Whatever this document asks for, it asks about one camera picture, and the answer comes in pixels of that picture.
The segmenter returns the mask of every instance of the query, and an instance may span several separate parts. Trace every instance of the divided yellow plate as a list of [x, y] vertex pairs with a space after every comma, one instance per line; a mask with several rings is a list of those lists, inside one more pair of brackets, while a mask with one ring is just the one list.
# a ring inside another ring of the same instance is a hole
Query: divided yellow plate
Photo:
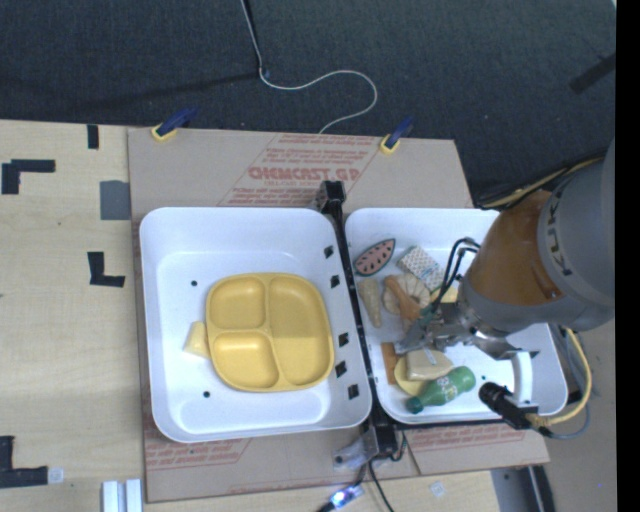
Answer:
[[241, 274], [218, 281], [207, 296], [206, 327], [213, 365], [236, 389], [304, 389], [324, 380], [333, 367], [322, 295], [294, 274]]

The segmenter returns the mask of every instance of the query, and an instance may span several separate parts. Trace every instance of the toy bottle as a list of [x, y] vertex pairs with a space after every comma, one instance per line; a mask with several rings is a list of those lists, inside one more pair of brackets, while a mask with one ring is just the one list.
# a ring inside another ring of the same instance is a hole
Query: toy bottle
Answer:
[[407, 400], [406, 406], [409, 412], [417, 414], [429, 405], [444, 405], [461, 393], [472, 390], [475, 385], [473, 372], [466, 366], [458, 366], [427, 383], [418, 396]]

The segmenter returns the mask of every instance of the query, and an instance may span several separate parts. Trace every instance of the cardboard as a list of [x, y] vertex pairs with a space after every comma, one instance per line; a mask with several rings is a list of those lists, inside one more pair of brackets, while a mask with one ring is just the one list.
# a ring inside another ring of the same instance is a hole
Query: cardboard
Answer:
[[[345, 184], [344, 212], [364, 207], [472, 207], [452, 141], [403, 139], [392, 155], [380, 138], [178, 130], [165, 142], [149, 128], [128, 130], [136, 302], [144, 412], [147, 501], [343, 484], [355, 472], [333, 452], [358, 428], [312, 434], [179, 444], [164, 438], [150, 411], [138, 229], [164, 206], [307, 206], [323, 180]], [[506, 425], [407, 432], [408, 454], [379, 478], [406, 478], [548, 461], [538, 434]]]

